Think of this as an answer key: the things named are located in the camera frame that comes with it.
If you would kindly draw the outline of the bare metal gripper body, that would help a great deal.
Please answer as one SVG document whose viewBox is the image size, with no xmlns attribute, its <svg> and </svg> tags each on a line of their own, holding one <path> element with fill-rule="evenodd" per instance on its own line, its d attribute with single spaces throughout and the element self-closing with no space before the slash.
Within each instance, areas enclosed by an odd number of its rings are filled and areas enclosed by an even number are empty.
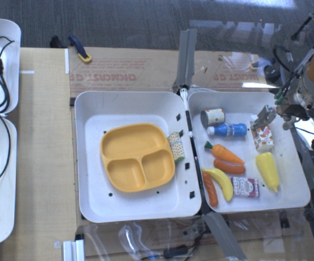
<svg viewBox="0 0 314 261">
<path fill-rule="evenodd" d="M 314 119 L 314 88 L 290 86 L 280 88 L 275 95 L 276 112 L 280 116 Z"/>
</svg>

